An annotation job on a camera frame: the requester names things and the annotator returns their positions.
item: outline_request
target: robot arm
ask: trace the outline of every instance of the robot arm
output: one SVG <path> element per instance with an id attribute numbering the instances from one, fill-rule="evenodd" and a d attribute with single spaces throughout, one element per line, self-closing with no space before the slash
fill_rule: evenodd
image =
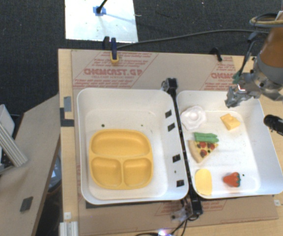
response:
<path id="1" fill-rule="evenodd" d="M 238 72 L 235 75 L 236 86 L 230 87 L 227 93 L 226 106 L 236 107 L 241 101 L 259 98 L 262 94 L 274 101 L 283 101 L 279 93 L 283 89 L 283 11 L 275 21 L 267 22 L 271 27 L 254 67 L 250 73 Z M 283 119 L 269 116 L 264 123 L 283 135 Z"/>

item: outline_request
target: black carpet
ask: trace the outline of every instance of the black carpet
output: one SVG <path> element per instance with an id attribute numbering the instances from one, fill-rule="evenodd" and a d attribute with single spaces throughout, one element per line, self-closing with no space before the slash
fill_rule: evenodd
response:
<path id="1" fill-rule="evenodd" d="M 133 0 L 140 41 L 219 29 L 253 30 L 253 16 L 278 12 L 282 0 Z M 65 39 L 64 0 L 0 0 L 0 104 L 20 114 L 57 94 L 57 50 L 101 49 Z M 136 45 L 146 52 L 244 55 L 249 33 L 225 32 Z"/>

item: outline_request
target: toy pizza slice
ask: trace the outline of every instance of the toy pizza slice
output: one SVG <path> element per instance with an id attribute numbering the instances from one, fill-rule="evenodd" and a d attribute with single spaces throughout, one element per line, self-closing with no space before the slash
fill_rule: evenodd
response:
<path id="1" fill-rule="evenodd" d="M 218 146 L 216 143 L 189 140 L 189 149 L 196 162 L 200 163 Z"/>

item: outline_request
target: wooden table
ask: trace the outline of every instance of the wooden table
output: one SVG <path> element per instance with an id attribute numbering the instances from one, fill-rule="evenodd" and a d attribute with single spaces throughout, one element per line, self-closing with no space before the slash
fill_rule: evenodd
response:
<path id="1" fill-rule="evenodd" d="M 76 153 L 77 149 L 75 146 L 75 127 L 74 127 L 74 97 L 76 97 L 73 94 L 73 86 L 75 87 L 75 81 L 73 81 L 73 78 L 75 79 L 75 74 L 73 75 L 72 66 L 74 63 L 78 62 L 78 60 L 72 60 L 72 50 L 59 50 L 59 91 L 60 91 L 60 108 L 61 108 L 61 147 L 62 147 L 62 186 L 63 186 L 63 211 L 68 212 L 65 217 L 64 221 L 66 223 L 71 221 L 77 221 L 79 222 L 80 218 L 80 206 L 79 206 L 79 194 L 77 191 L 78 185 L 77 185 L 77 161 L 76 161 Z M 77 50 L 74 50 L 75 57 L 77 57 Z M 175 61 L 176 59 L 179 59 L 178 65 L 181 66 L 184 64 L 184 66 L 188 66 L 191 64 L 191 60 L 193 59 L 206 59 L 206 65 L 208 65 L 208 56 L 203 55 L 180 55 L 180 54 L 160 54 L 164 56 L 164 59 L 161 63 L 158 59 L 154 62 L 151 61 L 151 65 L 153 65 L 155 62 L 158 66 L 162 65 L 164 67 L 167 67 L 167 64 L 169 64 L 169 61 L 167 59 L 170 59 L 171 62 Z M 240 68 L 243 57 L 232 57 L 230 59 L 233 59 L 234 66 L 236 69 Z M 250 61 L 245 70 L 248 70 L 252 67 L 252 61 Z M 166 76 L 170 77 L 174 75 L 174 72 L 172 70 L 169 70 L 168 68 L 164 70 L 166 74 L 162 74 L 163 70 L 160 71 L 154 71 L 154 75 L 149 77 L 149 80 L 145 80 L 143 82 L 142 79 L 139 79 L 137 82 L 135 81 L 131 88 L 147 88 L 151 80 L 153 80 L 155 76 Z M 265 97 L 261 97 L 260 99 L 263 110 L 265 114 L 273 114 L 282 117 L 283 116 L 283 105 L 281 102 L 273 102 Z M 276 134 L 275 132 L 271 134 L 273 143 L 280 161 L 281 168 L 283 170 L 283 137 Z M 262 200 L 269 200 L 271 197 L 261 197 Z M 235 223 L 228 224 L 228 221 L 224 221 L 223 224 L 219 225 L 208 225 L 208 226 L 195 226 L 199 225 L 199 222 L 191 222 L 188 223 L 188 228 L 186 229 L 185 235 L 238 235 L 238 236 L 262 236 L 262 235 L 283 235 L 283 192 L 281 194 L 278 194 L 274 197 L 274 200 L 278 206 L 276 206 L 279 218 L 276 220 L 275 216 L 272 216 L 271 218 L 274 220 L 268 220 L 268 218 L 262 218 L 258 217 L 254 220 L 254 222 L 247 222 L 245 223 L 238 223 L 243 222 L 243 220 L 237 220 L 232 221 Z M 237 216 L 239 215 L 238 210 L 232 209 L 232 213 L 235 213 Z M 87 234 L 83 233 L 82 230 L 80 230 L 81 235 L 85 236 Z M 132 233 L 118 233 L 114 234 L 111 232 L 108 232 L 108 235 L 122 235 L 122 236 L 134 236 L 137 232 L 134 231 Z"/>

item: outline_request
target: yellow cheese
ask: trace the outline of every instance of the yellow cheese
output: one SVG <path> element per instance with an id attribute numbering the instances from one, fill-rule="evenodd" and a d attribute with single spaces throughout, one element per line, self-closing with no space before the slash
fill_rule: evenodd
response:
<path id="1" fill-rule="evenodd" d="M 212 181 L 211 173 L 207 169 L 200 169 L 195 174 L 196 190 L 202 195 L 211 195 Z"/>
<path id="2" fill-rule="evenodd" d="M 241 124 L 235 117 L 230 114 L 221 116 L 220 119 L 228 130 L 232 130 Z"/>

